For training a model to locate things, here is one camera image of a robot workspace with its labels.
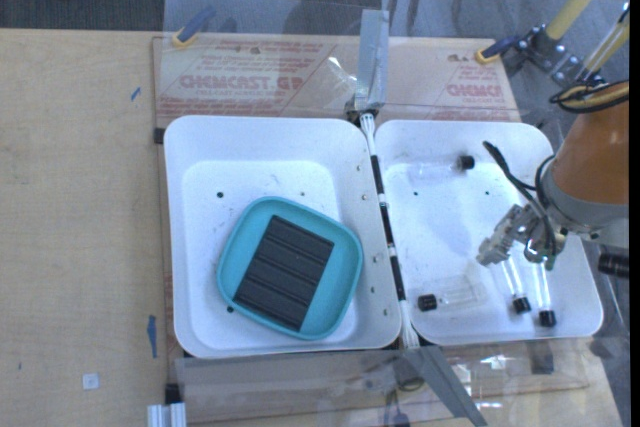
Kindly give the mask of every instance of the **transparent tube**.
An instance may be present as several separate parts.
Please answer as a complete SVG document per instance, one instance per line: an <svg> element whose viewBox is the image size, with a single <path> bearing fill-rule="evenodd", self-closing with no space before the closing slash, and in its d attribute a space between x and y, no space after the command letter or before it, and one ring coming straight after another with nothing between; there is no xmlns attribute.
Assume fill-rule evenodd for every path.
<svg viewBox="0 0 640 427"><path fill-rule="evenodd" d="M418 297L418 309L457 310L484 303L487 292L481 282L471 282L466 276L452 276L432 282L429 293Z"/></svg>
<svg viewBox="0 0 640 427"><path fill-rule="evenodd" d="M512 297L512 305L515 312L520 315L522 313L531 311L531 305L527 298L527 293L522 286L522 280L520 279L520 273L516 267L512 258L507 258L499 264L502 267L504 276L509 286L509 292Z"/></svg>
<svg viewBox="0 0 640 427"><path fill-rule="evenodd" d="M551 294L549 293L547 270L544 262L532 265L540 325L543 327L553 327L556 325L556 315L551 302Z"/></svg>
<svg viewBox="0 0 640 427"><path fill-rule="evenodd" d="M449 155L423 159L413 165L409 176L413 181L433 181L454 174L460 174L475 166L475 159L470 155Z"/></svg>

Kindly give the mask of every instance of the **white sticker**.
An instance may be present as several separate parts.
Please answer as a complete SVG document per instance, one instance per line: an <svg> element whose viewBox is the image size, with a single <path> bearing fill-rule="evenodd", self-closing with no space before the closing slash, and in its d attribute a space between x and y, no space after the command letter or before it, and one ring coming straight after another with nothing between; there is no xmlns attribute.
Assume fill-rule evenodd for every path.
<svg viewBox="0 0 640 427"><path fill-rule="evenodd" d="M100 388L100 375L98 374L84 374L82 376L82 389L83 390L97 390Z"/></svg>

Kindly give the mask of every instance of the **blue mark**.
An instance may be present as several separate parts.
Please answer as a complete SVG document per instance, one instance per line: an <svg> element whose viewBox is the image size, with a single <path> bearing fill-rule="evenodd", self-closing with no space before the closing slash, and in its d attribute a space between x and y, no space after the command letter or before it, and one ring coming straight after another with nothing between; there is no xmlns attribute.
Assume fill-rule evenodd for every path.
<svg viewBox="0 0 640 427"><path fill-rule="evenodd" d="M147 323L147 335L149 336L149 342L151 342L151 352L154 358L158 357L158 349L156 347L156 318L153 315L149 315L149 322Z"/></svg>

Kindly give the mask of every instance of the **black cable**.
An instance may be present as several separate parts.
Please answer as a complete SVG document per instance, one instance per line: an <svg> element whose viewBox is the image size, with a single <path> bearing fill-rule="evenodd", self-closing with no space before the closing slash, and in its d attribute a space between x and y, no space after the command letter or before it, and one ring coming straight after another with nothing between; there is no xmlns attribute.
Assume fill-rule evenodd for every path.
<svg viewBox="0 0 640 427"><path fill-rule="evenodd" d="M496 161L496 164L498 164L498 167L502 169L502 172L504 173L506 178L513 184L513 186L518 190L518 192L522 194L535 207L535 210L537 210L536 213L538 214L538 217L544 224L544 231L546 235L544 248L545 250L551 250L552 255L555 255L557 250L556 238L555 238L555 235L553 234L553 227L551 226L551 221L549 221L549 216L546 215L544 208L538 204L536 199L529 192L529 190L537 191L538 183L536 183L536 187L532 187L531 185L527 185L526 183L516 178L513 174L511 174L511 171L509 170L509 165L507 164L506 159L502 155L502 152L496 146L494 146L488 141L483 141L482 145L487 149L487 151L494 158L494 160ZM547 161L549 161L550 158L552 157L548 157L542 163L542 165L538 166L538 169L536 170L536 180L538 182L540 182L541 180L542 166Z"/></svg>
<svg viewBox="0 0 640 427"><path fill-rule="evenodd" d="M601 104L595 103L594 105L572 107L570 105L567 105L567 102L585 102L586 103L588 101L586 100L588 96L593 95L595 93L601 93L603 91L606 91L607 89L610 89L614 86L622 84L623 82L627 82L627 80L620 80L618 82L605 83L597 86L590 86L589 84L583 84L582 88L580 88L580 86L571 86L569 88L563 89L562 91L552 95L549 98L549 103L557 104L562 110L571 112L574 114L601 111L601 110L613 107L614 105L618 105L623 102L629 101L628 91L626 94L618 98L614 98L613 100L610 100L608 102L601 103Z"/></svg>
<svg viewBox="0 0 640 427"><path fill-rule="evenodd" d="M520 191L521 189L525 189L524 192L522 192L522 195L525 196L527 199L533 199L533 197L527 192L527 190L530 191L535 191L536 188L532 185L526 184L523 181L519 180L518 178L516 178L511 171L509 170L509 165L507 164L507 160L504 158L504 156L502 155L502 153L500 152L500 150L495 147L493 144L491 144L488 141L483 141L482 145L487 149L487 151L491 154L491 156L493 157L493 160L496 161L496 164L498 164L498 166L500 167L500 169L502 169L502 172L504 173L504 175L507 177L507 179Z"/></svg>
<svg viewBox="0 0 640 427"><path fill-rule="evenodd" d="M413 379L409 379L402 384L398 384L398 389L406 392L418 391L423 384L424 379L422 379L421 377L414 377Z"/></svg>
<svg viewBox="0 0 640 427"><path fill-rule="evenodd" d="M386 404L384 409L383 425L385 427L411 427L409 417L400 410L400 401L398 400L398 392L393 390L385 397ZM396 414L393 419L389 418L389 412L392 402L396 406Z"/></svg>
<svg viewBox="0 0 640 427"><path fill-rule="evenodd" d="M540 203L542 204L543 207L546 207L549 205L549 200L544 195L544 190L542 189L542 171L544 170L544 166L546 166L547 163L554 157L555 157L555 154L549 155L546 159L542 161L542 164L538 166L538 169L536 169L536 177L535 177L534 183L536 186L536 192L538 193L538 199L540 199Z"/></svg>

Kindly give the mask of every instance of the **wooden table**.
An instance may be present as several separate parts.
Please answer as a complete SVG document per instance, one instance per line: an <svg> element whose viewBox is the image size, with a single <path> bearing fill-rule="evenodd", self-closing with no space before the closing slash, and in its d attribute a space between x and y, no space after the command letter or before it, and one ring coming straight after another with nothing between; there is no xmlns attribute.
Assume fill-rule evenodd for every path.
<svg viewBox="0 0 640 427"><path fill-rule="evenodd" d="M153 36L0 31L2 425L144 425L164 401ZM512 395L483 414L620 425L600 361L585 370L585 388Z"/></svg>

